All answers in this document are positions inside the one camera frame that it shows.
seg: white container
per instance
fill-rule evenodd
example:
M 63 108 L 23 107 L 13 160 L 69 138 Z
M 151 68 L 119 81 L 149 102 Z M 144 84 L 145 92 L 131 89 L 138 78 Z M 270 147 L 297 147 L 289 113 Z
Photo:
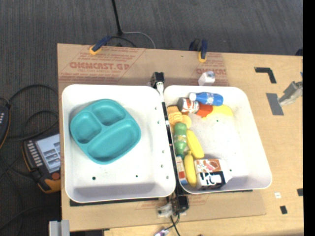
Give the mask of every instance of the white container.
M 234 87 L 169 86 L 164 91 L 166 106 L 176 105 L 178 98 L 188 98 L 191 92 L 221 94 L 223 104 L 233 112 L 233 116 L 214 114 L 206 119 L 189 114 L 190 129 L 204 150 L 204 158 L 226 161 L 233 177 L 220 189 L 206 193 L 267 188 L 272 175 L 246 94 Z M 190 185 L 183 188 L 192 194 L 205 193 Z
M 262 189 L 272 181 L 271 171 L 248 99 L 233 87 L 169 86 L 166 106 L 191 92 L 219 93 L 234 115 L 213 115 L 206 120 L 195 114 L 191 130 L 198 137 L 205 158 L 225 160 L 233 179 L 220 189 L 191 194 Z M 108 165 L 91 161 L 77 146 L 69 131 L 73 116 L 100 99 L 121 104 L 141 129 L 139 143 L 126 155 Z M 65 190 L 78 203 L 169 196 L 176 187 L 164 114 L 158 92 L 147 86 L 70 85 L 62 93 Z

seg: blue bottle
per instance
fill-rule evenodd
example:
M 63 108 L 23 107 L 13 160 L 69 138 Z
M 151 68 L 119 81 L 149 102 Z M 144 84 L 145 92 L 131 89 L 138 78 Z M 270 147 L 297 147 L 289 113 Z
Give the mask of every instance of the blue bottle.
M 205 105 L 221 106 L 223 104 L 223 97 L 218 93 L 211 92 L 201 92 L 201 93 L 191 93 L 189 95 L 190 100 L 199 101 Z

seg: gray carpet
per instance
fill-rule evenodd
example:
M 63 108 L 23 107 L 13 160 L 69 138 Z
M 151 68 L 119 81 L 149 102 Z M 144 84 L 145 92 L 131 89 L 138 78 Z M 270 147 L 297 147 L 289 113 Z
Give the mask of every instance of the gray carpet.
M 208 41 L 208 51 L 295 55 L 303 48 L 303 0 L 116 0 L 124 32 L 140 31 L 158 49 L 188 50 L 195 38 Z M 57 43 L 94 44 L 115 36 L 111 0 L 0 0 L 0 96 L 10 98 L 21 88 L 57 83 Z M 139 48 L 153 48 L 141 34 L 124 34 Z M 108 45 L 131 46 L 122 39 Z M 43 87 L 12 99 L 9 137 L 33 134 L 55 121 L 41 113 L 58 111 L 54 93 Z M 21 142 L 6 141 L 0 156 L 27 174 Z M 48 222 L 60 220 L 60 194 L 44 194 L 37 185 L 0 164 L 1 236 L 48 235 Z

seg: clamp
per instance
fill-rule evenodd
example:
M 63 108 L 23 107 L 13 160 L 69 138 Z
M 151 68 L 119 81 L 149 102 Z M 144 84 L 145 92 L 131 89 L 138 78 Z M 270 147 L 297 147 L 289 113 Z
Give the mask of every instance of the clamp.
M 303 81 L 292 81 L 283 92 L 284 95 L 281 98 L 278 98 L 280 106 L 294 103 L 299 96 L 303 96 Z
M 99 53 L 102 50 L 102 46 L 106 45 L 107 42 L 111 39 L 111 36 L 106 36 L 102 38 L 100 41 L 98 41 L 95 45 L 90 47 L 90 54 L 95 55 Z
M 189 51 L 198 51 L 198 59 L 200 62 L 206 62 L 207 46 L 208 43 L 205 39 L 201 41 L 201 47 L 198 48 L 200 39 L 196 38 L 193 42 L 190 43 Z

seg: electronic device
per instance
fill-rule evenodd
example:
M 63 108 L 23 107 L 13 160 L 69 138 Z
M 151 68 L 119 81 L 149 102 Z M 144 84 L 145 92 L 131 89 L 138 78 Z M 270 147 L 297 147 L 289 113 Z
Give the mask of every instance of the electronic device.
M 49 134 L 23 141 L 23 157 L 31 175 L 45 193 L 60 191 L 60 134 L 54 129 Z
M 0 106 L 0 148 L 9 131 L 10 109 L 9 106 Z

